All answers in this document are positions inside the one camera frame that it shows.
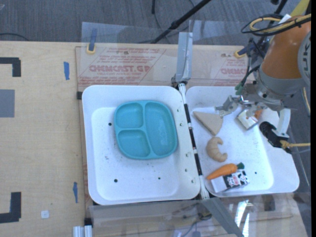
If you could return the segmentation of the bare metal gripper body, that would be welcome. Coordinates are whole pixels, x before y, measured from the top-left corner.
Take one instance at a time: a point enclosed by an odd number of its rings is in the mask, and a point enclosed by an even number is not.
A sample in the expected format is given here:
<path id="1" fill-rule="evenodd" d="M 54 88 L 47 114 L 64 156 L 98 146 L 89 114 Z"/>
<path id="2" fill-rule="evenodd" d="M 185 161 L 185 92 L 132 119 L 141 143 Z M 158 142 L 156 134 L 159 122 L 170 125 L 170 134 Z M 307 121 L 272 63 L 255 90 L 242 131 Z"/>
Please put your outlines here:
<path id="1" fill-rule="evenodd" d="M 284 108 L 284 96 L 271 91 L 260 82 L 246 83 L 239 94 L 244 104 L 267 107 L 273 111 Z"/>

